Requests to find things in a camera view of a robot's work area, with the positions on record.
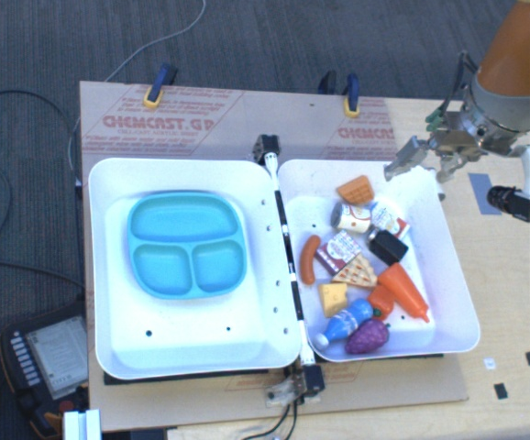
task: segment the sausage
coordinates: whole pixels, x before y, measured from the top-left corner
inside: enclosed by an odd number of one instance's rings
[[[300,255],[300,277],[302,282],[312,285],[315,282],[314,275],[314,254],[321,243],[320,236],[311,235],[302,248]]]

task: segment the white plastic tray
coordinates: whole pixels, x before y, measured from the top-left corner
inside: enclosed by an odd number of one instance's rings
[[[122,380],[290,365],[301,348],[280,218],[269,174],[249,161],[105,159],[89,177],[95,350]],[[233,291],[169,300],[138,285],[127,217],[142,197],[217,193],[236,209],[247,273]]]
[[[283,163],[280,187],[296,262],[310,235],[317,234],[325,242],[338,231],[330,226],[332,209],[340,201],[336,188],[362,174],[370,178],[375,199],[389,204],[411,226],[403,237],[409,249],[401,264],[425,297],[430,322],[411,318],[396,304],[385,321],[390,325],[390,340],[379,350],[350,355],[344,349],[344,341],[340,341],[331,343],[324,352],[315,349],[316,352],[329,361],[347,362],[471,350],[480,339],[479,321],[438,200],[434,176],[425,169],[416,167],[386,182],[382,162],[294,159]],[[386,265],[368,251],[362,235],[351,235],[379,275]],[[324,332],[328,322],[317,285],[330,282],[331,276],[317,261],[315,276],[313,285],[299,281],[310,340]],[[368,294],[369,291],[351,287],[348,299]]]

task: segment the blue toy bottle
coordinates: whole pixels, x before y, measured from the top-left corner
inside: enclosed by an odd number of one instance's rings
[[[349,337],[363,321],[372,316],[371,304],[364,298],[359,298],[330,318],[325,332],[315,336],[314,345],[320,350],[325,350],[330,342]]]

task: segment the dark gray floor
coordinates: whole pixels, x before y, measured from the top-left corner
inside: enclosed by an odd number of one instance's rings
[[[316,93],[355,72],[368,96],[444,98],[457,56],[479,62],[513,0],[205,0],[190,30],[143,50],[113,81],[152,83],[164,61],[187,86]],[[0,259],[80,280],[67,159],[79,81],[106,80],[141,46],[190,25],[202,0],[0,0],[0,171],[12,203]],[[58,106],[37,97],[45,96]],[[6,211],[0,178],[0,219]],[[70,303],[73,283],[0,264],[0,332]],[[6,385],[0,439],[37,438]]]

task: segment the white can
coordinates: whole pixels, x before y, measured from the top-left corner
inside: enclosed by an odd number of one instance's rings
[[[365,233],[370,224],[370,210],[350,203],[337,203],[330,216],[331,226],[355,233]]]

